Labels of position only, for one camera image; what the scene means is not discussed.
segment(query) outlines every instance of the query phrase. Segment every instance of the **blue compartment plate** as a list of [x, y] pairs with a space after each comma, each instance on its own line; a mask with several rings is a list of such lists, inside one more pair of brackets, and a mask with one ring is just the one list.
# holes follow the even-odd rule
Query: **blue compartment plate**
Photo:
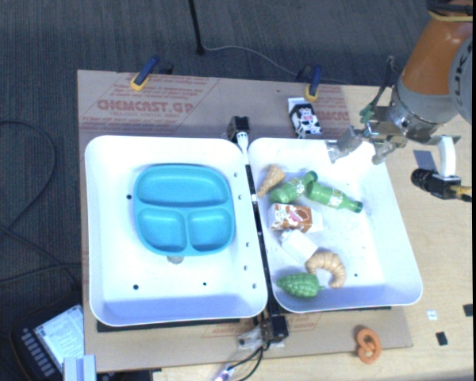
[[229, 184], [211, 167], [157, 164], [134, 186], [141, 242], [164, 256], [199, 256], [228, 247], [235, 235]]

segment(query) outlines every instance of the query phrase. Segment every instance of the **snack package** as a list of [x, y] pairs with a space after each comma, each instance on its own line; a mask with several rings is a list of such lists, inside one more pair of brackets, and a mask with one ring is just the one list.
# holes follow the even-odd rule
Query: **snack package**
[[307, 233], [323, 229], [321, 214], [308, 206], [274, 203], [268, 210], [267, 219], [270, 230], [298, 229]]

